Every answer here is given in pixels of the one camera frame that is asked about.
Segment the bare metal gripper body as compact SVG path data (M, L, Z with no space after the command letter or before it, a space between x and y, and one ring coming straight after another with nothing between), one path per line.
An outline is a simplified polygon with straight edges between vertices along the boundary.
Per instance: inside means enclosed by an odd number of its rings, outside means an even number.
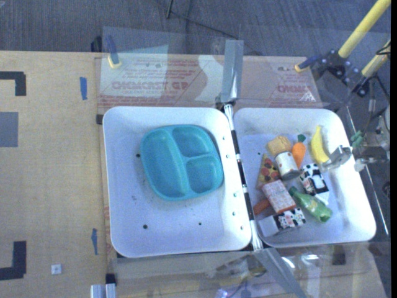
M353 148L352 153L355 160L361 164L386 163L390 160L389 153L379 146Z

